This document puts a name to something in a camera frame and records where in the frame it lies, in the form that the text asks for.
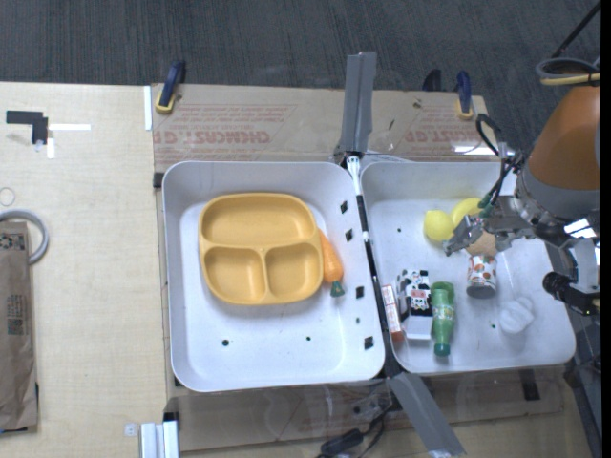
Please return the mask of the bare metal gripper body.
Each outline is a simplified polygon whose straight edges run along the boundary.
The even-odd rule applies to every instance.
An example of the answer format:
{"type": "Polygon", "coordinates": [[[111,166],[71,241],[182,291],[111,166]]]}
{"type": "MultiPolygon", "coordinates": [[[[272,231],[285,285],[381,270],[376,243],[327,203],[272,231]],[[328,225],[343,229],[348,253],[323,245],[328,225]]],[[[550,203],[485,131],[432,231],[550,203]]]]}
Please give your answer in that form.
{"type": "Polygon", "coordinates": [[[481,214],[484,230],[495,237],[496,233],[516,233],[517,239],[534,239],[549,233],[550,226],[542,222],[539,211],[524,208],[521,200],[512,196],[500,196],[481,214]]]}

